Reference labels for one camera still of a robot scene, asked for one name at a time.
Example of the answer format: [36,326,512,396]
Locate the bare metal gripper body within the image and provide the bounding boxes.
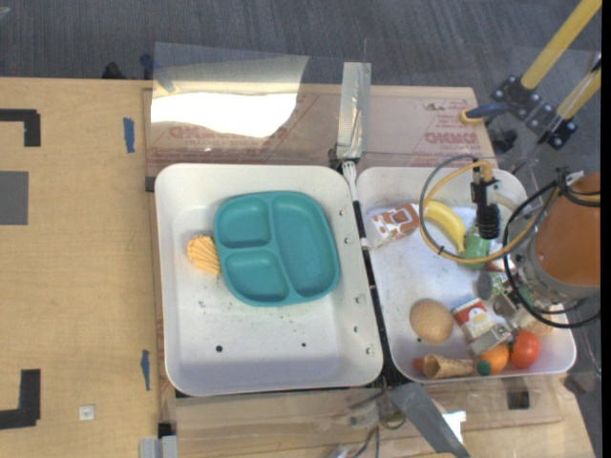
[511,254,544,333]

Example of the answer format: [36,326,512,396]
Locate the orange fruit with green stem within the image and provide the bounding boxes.
[475,343,512,378]

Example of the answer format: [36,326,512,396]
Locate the green can with grey lid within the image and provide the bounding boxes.
[476,271,508,302]

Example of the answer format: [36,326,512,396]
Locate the red and white carton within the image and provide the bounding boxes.
[451,297,498,344]

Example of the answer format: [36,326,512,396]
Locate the red tomato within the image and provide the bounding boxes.
[509,329,542,370]

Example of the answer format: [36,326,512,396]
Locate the tan waffle cone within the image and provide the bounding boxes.
[411,353,478,381]

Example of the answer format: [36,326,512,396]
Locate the green pear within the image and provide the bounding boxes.
[458,226,493,272]

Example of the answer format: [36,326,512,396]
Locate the beige egg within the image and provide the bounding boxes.
[409,298,455,344]

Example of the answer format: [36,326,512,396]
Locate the white plastic tray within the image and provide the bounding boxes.
[355,166,578,385]
[154,162,385,397]

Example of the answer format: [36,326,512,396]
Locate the yellow banana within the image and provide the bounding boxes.
[423,199,467,256]

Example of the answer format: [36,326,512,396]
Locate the orange and white packet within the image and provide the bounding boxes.
[369,202,423,249]

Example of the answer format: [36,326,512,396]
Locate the teal divided plate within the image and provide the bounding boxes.
[212,190,342,308]

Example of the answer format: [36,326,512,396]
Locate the yellow ridged shell biscuit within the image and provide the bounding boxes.
[185,234,222,277]

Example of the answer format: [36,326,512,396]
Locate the black cylinder on white bracket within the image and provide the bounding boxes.
[470,169,519,240]

